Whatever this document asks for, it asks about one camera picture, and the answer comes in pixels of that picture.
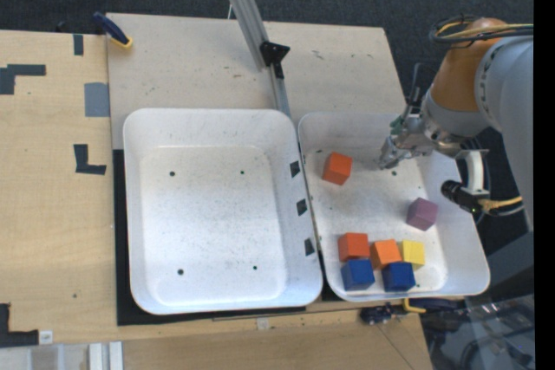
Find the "robotic arm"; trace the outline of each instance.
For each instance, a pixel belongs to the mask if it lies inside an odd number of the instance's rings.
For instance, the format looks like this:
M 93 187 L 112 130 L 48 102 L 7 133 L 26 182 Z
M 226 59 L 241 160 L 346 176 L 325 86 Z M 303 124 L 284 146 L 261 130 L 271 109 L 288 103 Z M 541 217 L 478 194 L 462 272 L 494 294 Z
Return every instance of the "robotic arm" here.
M 446 29 L 461 25 L 466 26 L 461 32 L 440 37 Z M 470 154 L 462 144 L 492 127 L 503 137 L 533 226 L 533 25 L 489 18 L 449 19 L 436 25 L 431 36 L 452 46 L 422 99 L 420 112 L 413 113 L 418 93 L 411 94 L 403 114 L 391 122 L 380 167 L 392 168 L 403 159 L 432 151 L 461 159 Z M 494 201 L 481 188 L 448 181 L 442 192 L 469 211 L 487 210 Z

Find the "block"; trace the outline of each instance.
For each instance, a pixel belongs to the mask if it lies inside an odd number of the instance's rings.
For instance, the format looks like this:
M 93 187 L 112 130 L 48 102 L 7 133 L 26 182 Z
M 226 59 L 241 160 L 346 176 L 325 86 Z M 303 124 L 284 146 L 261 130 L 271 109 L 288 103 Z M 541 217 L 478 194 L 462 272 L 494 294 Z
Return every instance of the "block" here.
M 390 263 L 382 270 L 382 278 L 387 292 L 408 291 L 416 285 L 412 263 Z
M 353 159 L 341 153 L 332 152 L 323 166 L 322 179 L 343 185 L 350 176 Z
M 407 224 L 426 231 L 435 224 L 438 206 L 424 198 L 417 198 L 409 207 Z
M 341 268 L 345 290 L 365 290 L 375 282 L 369 259 L 350 259 Z
M 389 263 L 402 261 L 399 246 L 394 239 L 375 241 L 370 245 L 370 259 L 374 269 L 383 269 Z
M 403 239 L 399 250 L 401 251 L 402 261 L 405 263 L 412 263 L 413 269 L 419 269 L 426 263 L 424 257 L 424 244 L 422 242 Z
M 366 233 L 345 233 L 337 240 L 339 260 L 370 258 L 370 244 Z

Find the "white tray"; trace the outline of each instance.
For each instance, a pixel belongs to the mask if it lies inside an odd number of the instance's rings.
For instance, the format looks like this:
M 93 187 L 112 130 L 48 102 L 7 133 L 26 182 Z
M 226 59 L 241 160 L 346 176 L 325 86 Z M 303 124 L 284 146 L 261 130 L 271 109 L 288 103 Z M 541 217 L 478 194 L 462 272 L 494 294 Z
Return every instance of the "white tray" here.
M 299 122 L 299 141 L 314 211 L 325 273 L 334 292 L 346 301 L 405 297 L 476 295 L 489 285 L 489 268 L 472 216 L 441 195 L 441 184 L 460 180 L 456 162 L 434 153 L 380 170 L 376 159 L 389 122 L 397 114 L 311 113 Z M 349 179 L 335 185 L 321 179 L 332 152 L 353 158 Z M 436 223 L 426 231 L 406 224 L 408 206 L 425 198 L 439 206 Z M 408 292 L 386 292 L 382 273 L 366 290 L 345 291 L 337 239 L 348 231 L 369 241 L 393 238 L 424 243 L 426 263 L 415 272 Z
M 125 120 L 123 139 L 131 291 L 143 309 L 299 307 L 318 297 L 322 271 L 285 114 L 143 108 Z

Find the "blue clamp handle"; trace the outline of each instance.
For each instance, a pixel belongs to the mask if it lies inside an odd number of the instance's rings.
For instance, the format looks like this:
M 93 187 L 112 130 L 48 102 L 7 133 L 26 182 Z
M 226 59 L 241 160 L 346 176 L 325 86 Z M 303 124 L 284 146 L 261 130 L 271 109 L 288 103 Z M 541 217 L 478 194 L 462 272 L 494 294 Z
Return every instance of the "blue clamp handle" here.
M 133 43 L 130 37 L 127 37 L 120 27 L 118 27 L 114 22 L 104 16 L 102 13 L 96 11 L 93 14 L 93 21 L 101 27 L 105 32 L 112 36 L 115 43 L 118 43 L 123 48 L 129 48 Z

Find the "purple block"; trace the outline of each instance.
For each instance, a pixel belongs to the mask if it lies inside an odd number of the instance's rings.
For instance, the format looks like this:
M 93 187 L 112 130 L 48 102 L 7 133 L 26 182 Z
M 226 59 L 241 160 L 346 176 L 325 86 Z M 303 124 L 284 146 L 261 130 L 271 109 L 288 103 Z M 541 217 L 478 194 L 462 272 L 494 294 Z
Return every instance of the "purple block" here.
M 407 224 L 426 231 L 435 224 L 437 204 L 423 198 L 417 198 L 409 207 Z

